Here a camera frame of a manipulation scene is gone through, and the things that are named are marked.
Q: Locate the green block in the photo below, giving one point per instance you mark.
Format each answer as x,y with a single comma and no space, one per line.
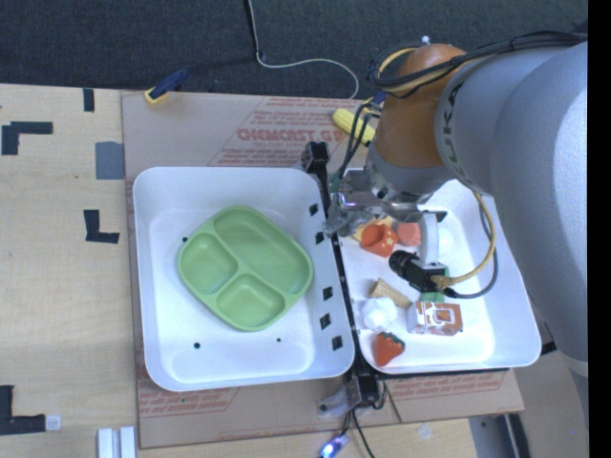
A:
432,297

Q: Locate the green divided plate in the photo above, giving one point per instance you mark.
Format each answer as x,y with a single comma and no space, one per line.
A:
248,270

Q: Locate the white cream swirl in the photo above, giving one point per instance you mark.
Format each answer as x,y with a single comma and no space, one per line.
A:
379,312

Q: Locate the brown cardboard board red print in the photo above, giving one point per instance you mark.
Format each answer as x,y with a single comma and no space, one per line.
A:
191,127

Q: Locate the black cylinder on white bracket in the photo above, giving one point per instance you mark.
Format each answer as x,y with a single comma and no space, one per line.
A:
420,267

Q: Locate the orange and white carton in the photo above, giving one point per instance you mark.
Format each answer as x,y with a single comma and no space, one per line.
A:
436,318

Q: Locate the salmon pink toy food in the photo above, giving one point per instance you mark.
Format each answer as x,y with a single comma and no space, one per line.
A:
409,234

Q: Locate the orange cup with star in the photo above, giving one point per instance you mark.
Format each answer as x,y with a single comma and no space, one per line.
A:
378,241

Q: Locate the white plastic tray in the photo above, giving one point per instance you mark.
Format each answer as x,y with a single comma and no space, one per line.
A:
487,313
167,265

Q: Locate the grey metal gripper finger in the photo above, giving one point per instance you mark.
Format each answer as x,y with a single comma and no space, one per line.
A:
338,223

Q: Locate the red strawberry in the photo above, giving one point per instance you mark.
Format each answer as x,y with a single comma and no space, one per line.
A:
387,348

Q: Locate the tan waffle cone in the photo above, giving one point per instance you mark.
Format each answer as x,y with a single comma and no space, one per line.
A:
389,291

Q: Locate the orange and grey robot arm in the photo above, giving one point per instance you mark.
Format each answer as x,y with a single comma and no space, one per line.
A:
520,127

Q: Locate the thin black rod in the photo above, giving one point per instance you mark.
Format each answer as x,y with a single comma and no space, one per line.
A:
344,284

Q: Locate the yellow corn cob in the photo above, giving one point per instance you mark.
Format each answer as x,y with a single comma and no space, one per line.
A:
344,119

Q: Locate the yellow toy food piece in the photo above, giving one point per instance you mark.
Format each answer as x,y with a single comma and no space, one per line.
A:
359,233

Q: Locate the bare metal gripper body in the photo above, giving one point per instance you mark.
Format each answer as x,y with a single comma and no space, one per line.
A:
363,189

